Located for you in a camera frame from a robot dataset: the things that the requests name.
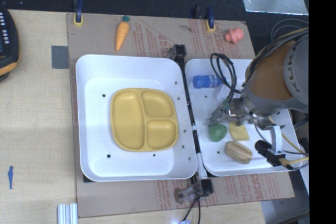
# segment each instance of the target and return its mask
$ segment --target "black device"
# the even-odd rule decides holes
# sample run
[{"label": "black device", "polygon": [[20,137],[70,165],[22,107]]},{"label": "black device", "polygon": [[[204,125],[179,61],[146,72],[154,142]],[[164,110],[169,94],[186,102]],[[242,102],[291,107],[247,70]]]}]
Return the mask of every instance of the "black device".
[{"label": "black device", "polygon": [[20,60],[20,45],[9,11],[0,6],[0,81],[8,77]]}]

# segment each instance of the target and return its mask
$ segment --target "green ball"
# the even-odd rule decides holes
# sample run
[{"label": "green ball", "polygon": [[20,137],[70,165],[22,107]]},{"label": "green ball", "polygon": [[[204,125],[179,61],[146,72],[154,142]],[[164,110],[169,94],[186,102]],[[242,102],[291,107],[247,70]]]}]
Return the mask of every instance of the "green ball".
[{"label": "green ball", "polygon": [[227,134],[227,127],[220,123],[216,123],[209,127],[209,137],[211,141],[218,142],[222,140]]}]

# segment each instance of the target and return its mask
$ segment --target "wooden table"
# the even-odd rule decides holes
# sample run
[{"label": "wooden table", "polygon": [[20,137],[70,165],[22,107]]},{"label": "wooden table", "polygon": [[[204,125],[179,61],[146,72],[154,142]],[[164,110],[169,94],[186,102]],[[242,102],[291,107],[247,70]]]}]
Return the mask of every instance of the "wooden table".
[{"label": "wooden table", "polygon": [[[51,47],[67,46],[66,13],[9,10],[21,60],[0,82],[0,223],[57,223],[57,205],[76,203],[68,69]],[[13,167],[13,185],[7,173]],[[179,223],[187,209],[79,219],[78,223]],[[198,209],[188,219],[197,223]],[[201,208],[201,223],[265,223],[259,202]]]}]

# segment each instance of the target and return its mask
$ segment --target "blue mark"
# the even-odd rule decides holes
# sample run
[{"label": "blue mark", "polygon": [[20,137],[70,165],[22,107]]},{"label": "blue mark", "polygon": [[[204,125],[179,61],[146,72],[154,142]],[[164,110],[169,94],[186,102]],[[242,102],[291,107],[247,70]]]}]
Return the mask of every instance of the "blue mark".
[{"label": "blue mark", "polygon": [[13,168],[14,167],[11,165],[8,171],[9,189],[12,189],[12,185],[13,185]]}]

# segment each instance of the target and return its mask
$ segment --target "cardboard sheet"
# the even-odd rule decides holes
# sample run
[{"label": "cardboard sheet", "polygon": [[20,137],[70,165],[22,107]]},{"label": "cardboard sheet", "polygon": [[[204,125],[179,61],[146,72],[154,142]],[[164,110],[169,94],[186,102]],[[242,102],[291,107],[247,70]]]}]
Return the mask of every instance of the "cardboard sheet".
[{"label": "cardboard sheet", "polygon": [[[130,17],[130,31],[119,51],[115,51],[116,29],[122,15],[84,14],[81,27],[67,15],[69,69],[75,145],[77,204],[80,218],[135,212],[188,208],[174,193],[188,187],[190,180],[145,180],[130,182],[90,182],[80,168],[78,110],[75,65],[86,54],[138,57],[166,57],[174,44],[186,46],[186,62],[209,58],[213,52],[232,59],[255,56],[244,22],[215,21],[216,31],[208,32],[205,20],[161,17]],[[227,42],[229,29],[239,27],[244,39],[237,45]],[[291,198],[294,191],[288,172],[229,177],[212,177],[214,193],[201,199],[201,206]]]}]

